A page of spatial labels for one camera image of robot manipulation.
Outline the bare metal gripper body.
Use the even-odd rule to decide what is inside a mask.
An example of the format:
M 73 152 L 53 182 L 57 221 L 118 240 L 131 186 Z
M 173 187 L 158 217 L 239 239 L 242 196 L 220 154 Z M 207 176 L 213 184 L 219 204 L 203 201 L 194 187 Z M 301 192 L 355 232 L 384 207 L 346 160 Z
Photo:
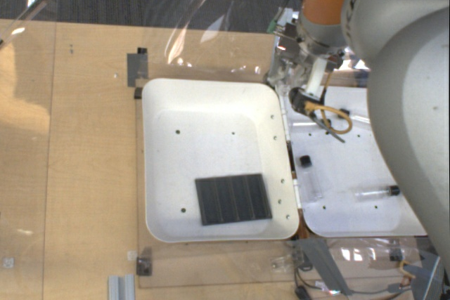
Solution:
M 278 26 L 275 35 L 269 86 L 319 86 L 325 72 L 343 63 L 345 40 L 339 25 L 298 20 Z

